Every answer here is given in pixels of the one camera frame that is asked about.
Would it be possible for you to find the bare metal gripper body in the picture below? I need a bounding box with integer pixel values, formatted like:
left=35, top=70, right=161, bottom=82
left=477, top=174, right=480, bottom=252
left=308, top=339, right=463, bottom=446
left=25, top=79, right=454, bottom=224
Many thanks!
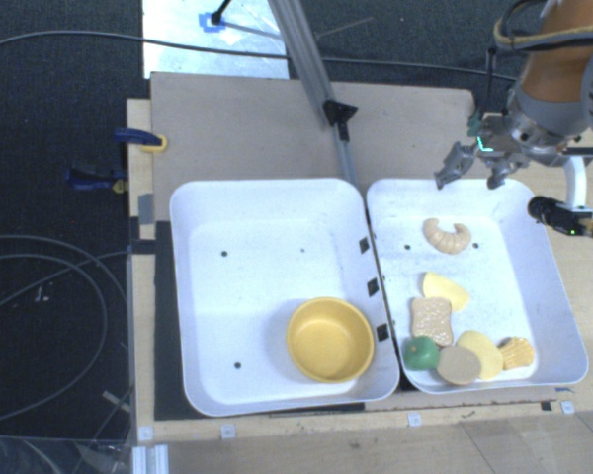
left=472, top=113, right=575, bottom=168

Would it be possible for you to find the beige croissant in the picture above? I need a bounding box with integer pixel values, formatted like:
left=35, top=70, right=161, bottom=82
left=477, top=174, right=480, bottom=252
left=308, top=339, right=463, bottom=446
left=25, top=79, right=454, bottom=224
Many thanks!
left=421, top=216, right=473, bottom=257

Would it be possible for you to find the white plastic tray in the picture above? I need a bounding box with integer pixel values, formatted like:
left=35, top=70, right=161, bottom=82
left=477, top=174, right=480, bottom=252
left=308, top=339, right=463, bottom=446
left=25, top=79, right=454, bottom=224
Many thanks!
left=365, top=177, right=590, bottom=396
left=168, top=177, right=402, bottom=418

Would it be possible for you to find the yellow potato chip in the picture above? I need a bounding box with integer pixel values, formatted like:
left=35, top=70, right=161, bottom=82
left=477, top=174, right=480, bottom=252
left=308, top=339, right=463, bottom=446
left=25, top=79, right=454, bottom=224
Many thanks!
left=420, top=271, right=472, bottom=314
left=455, top=329, right=505, bottom=381

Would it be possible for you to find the brown toast slice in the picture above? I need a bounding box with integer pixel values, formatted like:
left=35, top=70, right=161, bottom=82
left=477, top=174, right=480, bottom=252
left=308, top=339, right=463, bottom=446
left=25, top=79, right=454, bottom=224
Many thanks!
left=409, top=295, right=455, bottom=348

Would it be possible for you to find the yellow ridged crisp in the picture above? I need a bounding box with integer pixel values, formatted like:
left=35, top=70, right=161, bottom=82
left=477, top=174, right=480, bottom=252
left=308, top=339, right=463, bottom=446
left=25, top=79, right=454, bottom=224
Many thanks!
left=496, top=335, right=536, bottom=371

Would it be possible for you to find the green round vegetable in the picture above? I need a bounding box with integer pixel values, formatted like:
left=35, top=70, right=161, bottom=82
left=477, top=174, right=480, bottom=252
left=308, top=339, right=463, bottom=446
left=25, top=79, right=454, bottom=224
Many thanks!
left=400, top=335, right=442, bottom=372

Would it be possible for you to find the brown round biscuit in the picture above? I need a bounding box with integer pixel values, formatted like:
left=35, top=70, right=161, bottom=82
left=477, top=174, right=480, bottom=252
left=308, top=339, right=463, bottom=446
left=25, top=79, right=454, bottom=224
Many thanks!
left=435, top=345, right=483, bottom=387

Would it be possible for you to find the brown cardboard board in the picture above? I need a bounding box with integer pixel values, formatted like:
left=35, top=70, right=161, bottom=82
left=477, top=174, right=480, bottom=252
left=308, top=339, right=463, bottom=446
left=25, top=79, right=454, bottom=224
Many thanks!
left=148, top=71, right=574, bottom=413

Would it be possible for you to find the yellow bowl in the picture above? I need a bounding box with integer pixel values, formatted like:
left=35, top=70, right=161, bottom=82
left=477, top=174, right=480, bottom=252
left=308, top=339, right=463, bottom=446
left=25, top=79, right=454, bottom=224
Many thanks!
left=285, top=295, right=377, bottom=385

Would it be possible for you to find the black cylinder on white bracket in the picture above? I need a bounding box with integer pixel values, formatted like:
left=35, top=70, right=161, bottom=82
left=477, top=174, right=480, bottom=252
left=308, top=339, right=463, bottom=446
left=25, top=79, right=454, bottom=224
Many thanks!
left=526, top=146, right=593, bottom=237

